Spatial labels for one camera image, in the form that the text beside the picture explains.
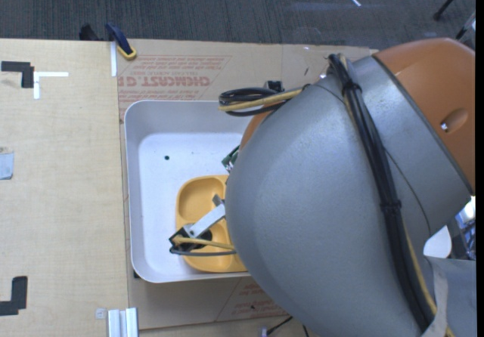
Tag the white plastic tray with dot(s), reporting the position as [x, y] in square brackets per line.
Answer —
[159, 192]

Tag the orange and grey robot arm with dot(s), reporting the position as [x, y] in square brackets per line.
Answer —
[321, 195]

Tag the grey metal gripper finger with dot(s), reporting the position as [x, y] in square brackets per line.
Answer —
[218, 200]

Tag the brown cardboard board red print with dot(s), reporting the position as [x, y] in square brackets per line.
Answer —
[170, 75]

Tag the black cylinder on white bracket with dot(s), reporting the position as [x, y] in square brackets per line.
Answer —
[206, 221]

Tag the yellow divided plate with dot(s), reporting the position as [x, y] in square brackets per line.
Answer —
[196, 195]

